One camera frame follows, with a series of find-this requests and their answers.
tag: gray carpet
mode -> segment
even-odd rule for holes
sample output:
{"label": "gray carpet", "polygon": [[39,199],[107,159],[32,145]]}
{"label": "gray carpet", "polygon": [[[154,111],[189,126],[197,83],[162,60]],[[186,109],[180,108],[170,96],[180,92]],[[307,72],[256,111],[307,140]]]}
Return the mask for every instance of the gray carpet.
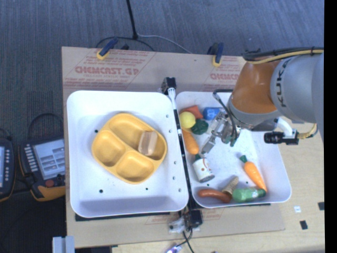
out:
{"label": "gray carpet", "polygon": [[[195,54],[215,42],[224,43],[224,55],[324,47],[324,0],[130,1],[139,34],[169,38]],[[0,127],[11,133],[15,149],[33,117],[63,115],[62,46],[95,47],[105,37],[133,35],[125,0],[0,0],[0,31]],[[185,53],[157,37],[139,40],[158,52]],[[124,44],[150,50],[126,39],[116,48]],[[49,116],[30,135],[59,130]],[[25,185],[17,181],[17,193],[0,203],[0,252],[52,252],[52,237],[66,235],[64,200],[39,203],[20,190]]]}

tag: device screen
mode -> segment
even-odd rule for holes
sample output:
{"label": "device screen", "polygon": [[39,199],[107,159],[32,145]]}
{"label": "device screen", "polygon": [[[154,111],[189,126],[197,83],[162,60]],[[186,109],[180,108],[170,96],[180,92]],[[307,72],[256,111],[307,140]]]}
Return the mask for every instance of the device screen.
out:
{"label": "device screen", "polygon": [[5,148],[0,146],[0,188],[4,183]]}
{"label": "device screen", "polygon": [[65,174],[64,139],[33,145],[44,180]]}

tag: yellow ball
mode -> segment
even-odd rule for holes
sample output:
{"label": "yellow ball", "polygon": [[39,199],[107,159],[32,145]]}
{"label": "yellow ball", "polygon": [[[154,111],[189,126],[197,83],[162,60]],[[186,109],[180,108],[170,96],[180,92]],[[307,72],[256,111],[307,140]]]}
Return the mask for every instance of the yellow ball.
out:
{"label": "yellow ball", "polygon": [[191,112],[182,112],[179,114],[180,125],[183,128],[189,129],[195,125],[195,116]]}

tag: multimeter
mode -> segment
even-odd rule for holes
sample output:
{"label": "multimeter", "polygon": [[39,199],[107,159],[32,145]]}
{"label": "multimeter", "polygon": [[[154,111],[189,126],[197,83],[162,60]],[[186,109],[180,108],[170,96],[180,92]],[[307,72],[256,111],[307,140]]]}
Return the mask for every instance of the multimeter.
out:
{"label": "multimeter", "polygon": [[0,139],[0,202],[8,199],[14,189],[15,161],[12,143]]}
{"label": "multimeter", "polygon": [[65,195],[63,135],[23,142],[19,146],[19,164],[37,201],[49,201]]}

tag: yellow divided plate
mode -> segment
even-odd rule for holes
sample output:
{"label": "yellow divided plate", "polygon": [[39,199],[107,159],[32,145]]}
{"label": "yellow divided plate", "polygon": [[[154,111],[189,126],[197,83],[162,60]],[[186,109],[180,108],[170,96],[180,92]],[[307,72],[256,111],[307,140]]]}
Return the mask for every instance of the yellow divided plate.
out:
{"label": "yellow divided plate", "polygon": [[[138,145],[143,132],[158,135],[154,152],[143,155]],[[150,125],[129,113],[113,116],[97,133],[92,154],[106,170],[121,180],[138,184],[148,179],[164,160],[167,144],[164,137]]]}

